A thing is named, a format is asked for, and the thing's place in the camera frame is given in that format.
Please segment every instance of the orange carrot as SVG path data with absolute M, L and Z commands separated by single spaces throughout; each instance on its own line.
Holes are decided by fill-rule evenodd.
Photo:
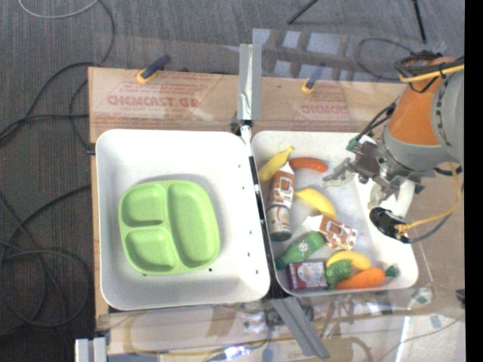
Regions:
M 344 279 L 336 284 L 336 290 L 346 290 L 349 288 L 368 288 L 380 286 L 386 276 L 397 276 L 398 272 L 394 265 L 391 265 L 387 270 L 378 267 L 370 267 L 364 271 Z
M 324 173 L 327 171 L 328 166 L 322 160 L 311 157 L 296 157 L 288 160 L 290 167 L 293 171 L 297 169 L 313 169 L 318 172 Z

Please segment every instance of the green plate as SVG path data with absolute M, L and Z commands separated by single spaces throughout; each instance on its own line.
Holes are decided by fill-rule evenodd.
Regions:
M 165 180 L 129 188 L 119 202 L 122 246 L 129 263 L 145 275 L 191 272 L 220 252 L 217 218 L 197 183 Z

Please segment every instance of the yellow toy banana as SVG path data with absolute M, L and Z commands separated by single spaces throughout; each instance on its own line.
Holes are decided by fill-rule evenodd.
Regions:
M 258 170 L 258 180 L 261 183 L 265 183 L 277 173 L 278 169 L 284 166 L 287 162 L 288 155 L 294 150 L 292 146 L 289 146 L 283 152 L 278 152 L 273 157 L 271 157 L 266 164 L 264 164 L 260 170 Z
M 371 260 L 363 253 L 355 252 L 353 250 L 340 250 L 327 259 L 325 268 L 339 260 L 350 260 L 351 266 L 356 267 L 361 271 L 371 267 Z
M 299 191 L 295 191 L 294 195 L 302 198 L 305 201 L 308 201 L 325 216 L 336 219 L 336 211 L 332 203 L 327 197 L 325 197 L 322 193 L 317 192 L 315 189 L 305 188 Z

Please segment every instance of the can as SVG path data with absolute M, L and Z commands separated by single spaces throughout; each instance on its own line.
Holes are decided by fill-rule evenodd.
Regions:
M 290 212 L 284 205 L 273 205 L 267 210 L 266 224 L 272 240 L 286 241 L 292 237 Z

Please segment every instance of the green pepper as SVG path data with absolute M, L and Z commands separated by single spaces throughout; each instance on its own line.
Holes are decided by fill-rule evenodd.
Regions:
M 325 277 L 327 278 L 329 290 L 333 290 L 340 281 L 351 277 L 351 262 L 351 260 L 347 259 L 339 260 L 327 267 Z

